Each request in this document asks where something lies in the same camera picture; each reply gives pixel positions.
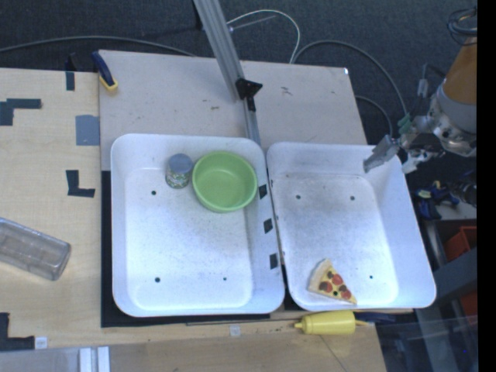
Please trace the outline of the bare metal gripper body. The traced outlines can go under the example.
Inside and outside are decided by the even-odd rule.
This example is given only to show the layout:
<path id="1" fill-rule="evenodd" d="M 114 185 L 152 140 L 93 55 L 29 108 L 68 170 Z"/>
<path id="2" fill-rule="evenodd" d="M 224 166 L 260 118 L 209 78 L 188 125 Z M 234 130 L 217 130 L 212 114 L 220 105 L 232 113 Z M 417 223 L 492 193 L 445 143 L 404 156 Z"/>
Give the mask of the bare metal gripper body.
<path id="1" fill-rule="evenodd" d="M 414 156 L 452 153 L 475 158 L 477 113 L 474 109 L 445 112 L 431 108 L 425 115 L 407 114 L 400 120 L 400 146 Z"/>

